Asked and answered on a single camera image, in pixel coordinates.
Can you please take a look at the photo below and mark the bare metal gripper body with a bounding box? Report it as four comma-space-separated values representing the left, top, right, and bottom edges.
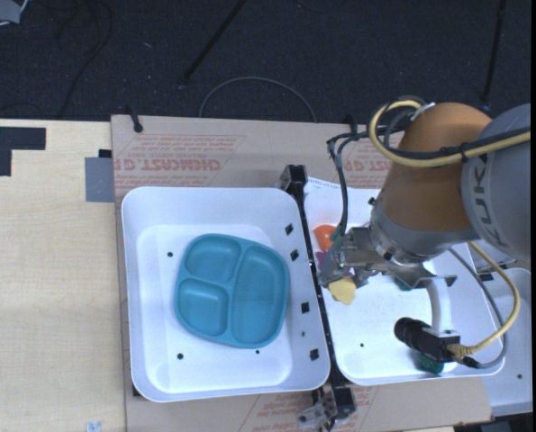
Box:
333, 225, 426, 284

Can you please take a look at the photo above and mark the yellow toy food piece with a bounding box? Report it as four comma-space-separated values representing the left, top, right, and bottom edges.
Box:
328, 276, 357, 306

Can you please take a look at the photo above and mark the orange toy food piece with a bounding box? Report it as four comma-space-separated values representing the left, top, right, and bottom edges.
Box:
313, 224, 339, 249

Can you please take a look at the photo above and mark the white plastic tray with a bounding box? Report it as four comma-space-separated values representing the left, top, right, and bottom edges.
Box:
304, 185, 507, 386
121, 185, 332, 403

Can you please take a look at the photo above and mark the white printed paper sheet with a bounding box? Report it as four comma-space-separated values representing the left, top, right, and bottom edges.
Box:
304, 176, 382, 238

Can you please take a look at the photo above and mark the blue divided plate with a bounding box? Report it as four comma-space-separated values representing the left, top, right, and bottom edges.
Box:
173, 233, 292, 349

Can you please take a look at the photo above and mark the green toy food piece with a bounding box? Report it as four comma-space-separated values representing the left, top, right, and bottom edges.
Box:
412, 351, 444, 374

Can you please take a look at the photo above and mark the brown cardboard board red print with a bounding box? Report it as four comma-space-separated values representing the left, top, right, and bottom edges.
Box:
109, 113, 495, 432

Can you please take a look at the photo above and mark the black cylinder on white bracket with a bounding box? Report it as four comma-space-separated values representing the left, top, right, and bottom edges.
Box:
393, 274, 462, 364

